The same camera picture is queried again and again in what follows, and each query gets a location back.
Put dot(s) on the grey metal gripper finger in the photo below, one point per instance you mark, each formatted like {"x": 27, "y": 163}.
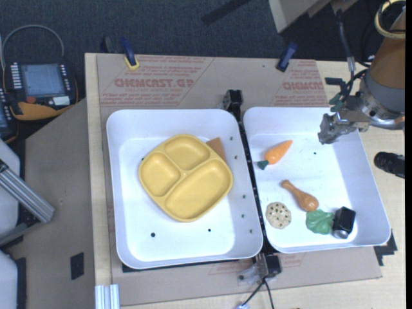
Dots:
{"x": 340, "y": 130}
{"x": 325, "y": 129}

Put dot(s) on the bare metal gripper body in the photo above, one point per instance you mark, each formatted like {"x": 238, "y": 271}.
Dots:
{"x": 357, "y": 116}

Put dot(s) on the white plastic tray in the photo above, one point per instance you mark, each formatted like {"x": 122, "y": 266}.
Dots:
{"x": 180, "y": 243}
{"x": 325, "y": 172}

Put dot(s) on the orange carrot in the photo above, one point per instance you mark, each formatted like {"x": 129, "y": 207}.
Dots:
{"x": 278, "y": 153}

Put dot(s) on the brown chicken drumstick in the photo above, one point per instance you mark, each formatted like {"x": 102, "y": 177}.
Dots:
{"x": 304, "y": 199}

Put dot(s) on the thin black and white rod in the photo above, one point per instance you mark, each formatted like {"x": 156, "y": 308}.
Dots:
{"x": 248, "y": 159}

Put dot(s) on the black can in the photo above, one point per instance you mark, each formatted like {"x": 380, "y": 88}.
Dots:
{"x": 344, "y": 220}

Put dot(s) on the green lettuce leaf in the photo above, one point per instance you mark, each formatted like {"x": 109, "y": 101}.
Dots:
{"x": 319, "y": 222}

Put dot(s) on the beige chocolate chip biscuit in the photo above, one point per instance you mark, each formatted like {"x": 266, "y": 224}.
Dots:
{"x": 278, "y": 216}

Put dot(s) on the brown toast slice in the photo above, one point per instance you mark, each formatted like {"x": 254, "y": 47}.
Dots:
{"x": 218, "y": 146}

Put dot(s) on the brown cardboard board red print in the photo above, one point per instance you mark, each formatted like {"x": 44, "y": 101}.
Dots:
{"x": 193, "y": 79}

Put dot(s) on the yellow divided plate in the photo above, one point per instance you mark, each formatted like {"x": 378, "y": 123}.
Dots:
{"x": 193, "y": 192}

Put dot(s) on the black cylinder on white bracket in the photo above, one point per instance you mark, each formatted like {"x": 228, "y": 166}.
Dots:
{"x": 390, "y": 163}

